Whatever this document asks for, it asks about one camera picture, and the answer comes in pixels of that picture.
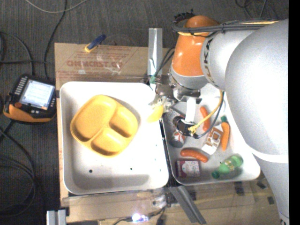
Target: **carrot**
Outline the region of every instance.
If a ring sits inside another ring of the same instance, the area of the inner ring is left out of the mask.
[[[221,138],[222,150],[225,151],[227,148],[229,134],[230,134],[230,126],[228,122],[222,122],[221,128],[223,129],[223,136]]]
[[[208,111],[204,106],[200,107],[200,112],[203,118],[206,118],[208,116]],[[203,131],[207,131],[209,128],[210,128],[210,119],[207,119],[206,121],[204,121],[202,129]]]
[[[182,149],[180,152],[180,155],[182,155],[183,157],[192,157],[192,158],[196,158],[198,160],[200,160],[201,162],[206,163],[208,161],[207,156],[205,156],[204,154],[193,150],[193,149]]]

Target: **light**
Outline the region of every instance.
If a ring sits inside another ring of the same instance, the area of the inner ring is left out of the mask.
[[[149,217],[148,216],[140,215],[138,213],[135,213],[134,215],[132,215],[131,218],[132,218],[132,221],[134,223],[149,221]]]

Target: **yellow divided plate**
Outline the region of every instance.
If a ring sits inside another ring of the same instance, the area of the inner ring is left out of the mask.
[[[106,157],[116,156],[137,132],[135,115],[115,99],[96,95],[71,120],[72,136],[82,145]]]

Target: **green bottle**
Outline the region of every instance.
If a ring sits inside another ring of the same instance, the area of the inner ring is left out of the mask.
[[[212,177],[217,179],[221,174],[228,174],[243,164],[243,158],[239,154],[234,154],[222,162],[216,171],[211,173]]]

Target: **gray floor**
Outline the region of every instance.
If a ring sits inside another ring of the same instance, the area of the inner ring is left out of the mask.
[[[28,59],[25,49],[12,35],[26,44],[34,60],[44,60],[48,41],[62,13],[40,11],[25,0],[0,1],[0,35],[5,42],[3,60]],[[44,10],[64,9],[64,0],[30,1]],[[67,7],[81,1],[67,0]],[[177,40],[171,23],[178,13],[193,9],[195,14],[206,15],[222,23],[259,17],[262,7],[263,0],[90,0],[65,13],[54,34],[46,60],[54,63],[54,42],[87,44],[101,34],[108,37],[104,44],[115,41],[117,45],[146,47],[148,28],[151,27],[163,28],[163,47],[170,48]],[[262,17],[279,20],[288,18],[289,0],[267,0]],[[45,76],[43,64],[34,63],[34,68],[36,75]],[[17,76],[30,72],[29,63],[0,64],[1,102]],[[54,81],[53,65],[47,65],[47,73]],[[9,119],[1,113],[1,130],[8,123]],[[7,131],[6,134],[25,147],[30,154],[35,175],[43,191],[37,190],[36,199],[29,210],[17,217],[0,217],[0,224],[42,224],[42,216],[39,216],[42,208],[53,210],[60,207],[56,123],[56,118],[35,126],[15,123]],[[0,154],[29,165],[16,143],[5,136],[0,138]],[[0,174],[2,211],[5,206],[26,197],[30,190],[30,180],[20,171],[7,166],[0,166]]]

